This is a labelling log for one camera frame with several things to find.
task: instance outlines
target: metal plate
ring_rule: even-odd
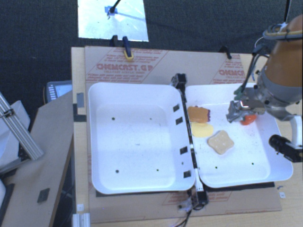
[[[80,38],[111,39],[118,35],[131,41],[148,42],[143,0],[121,0],[117,13],[107,16],[117,0],[78,0]]]

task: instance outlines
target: wooden table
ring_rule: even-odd
[[[31,135],[44,151],[3,180],[14,184],[3,227],[53,226],[72,150],[72,93],[39,108]],[[48,192],[38,202],[41,191]]]
[[[72,77],[73,77],[73,103],[77,103],[77,94],[85,92],[85,49],[72,48]],[[251,55],[241,54],[243,68],[247,71],[250,64]],[[265,60],[260,58],[257,63],[257,69],[262,68]],[[292,105],[288,109],[291,113],[302,115],[302,102],[299,105]],[[78,108],[78,114],[86,114],[85,106]],[[288,122],[278,122],[281,134],[291,139],[291,127]],[[74,123],[74,144],[75,144],[75,173],[76,173],[76,203],[80,204],[77,213],[89,212],[88,195],[88,159],[87,159],[87,126],[85,122]],[[286,198],[281,199],[282,211],[248,213],[220,216],[204,216],[189,218],[188,227],[196,226],[216,226],[216,227],[284,227],[300,226],[301,211],[303,209],[303,181],[302,164],[294,164],[294,174],[291,179],[283,182],[276,182],[280,192],[284,192]],[[176,219],[157,219],[143,221],[127,221],[91,224],[93,227],[154,227],[154,226],[173,226]]]

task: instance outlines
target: dark background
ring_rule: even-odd
[[[150,41],[131,46],[217,52],[225,45],[251,53],[268,26],[283,22],[285,5],[286,0],[144,0]],[[71,47],[109,45],[78,38],[77,9],[77,0],[0,0],[0,92],[11,104],[21,100],[31,123],[47,82],[71,79]],[[303,0],[292,0],[288,21],[302,11]],[[70,198],[59,205],[54,226],[70,224],[71,205]]]

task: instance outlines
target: toy bread slice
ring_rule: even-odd
[[[220,155],[224,154],[234,145],[233,141],[231,138],[229,138],[226,131],[219,131],[214,136],[210,137],[207,143]]]
[[[189,121],[206,123],[210,121],[210,111],[203,107],[188,107]]]

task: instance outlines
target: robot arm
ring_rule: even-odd
[[[258,74],[254,87],[246,88],[247,79],[235,91],[231,101],[229,122],[244,120],[245,116],[263,114],[265,111],[281,121],[290,121],[292,141],[272,136],[269,143],[291,161],[302,161],[302,117],[289,113],[285,108],[302,100],[302,26],[303,15],[294,18],[288,25],[272,26],[263,33],[266,39],[277,40],[265,66]],[[251,65],[256,55],[253,54]]]

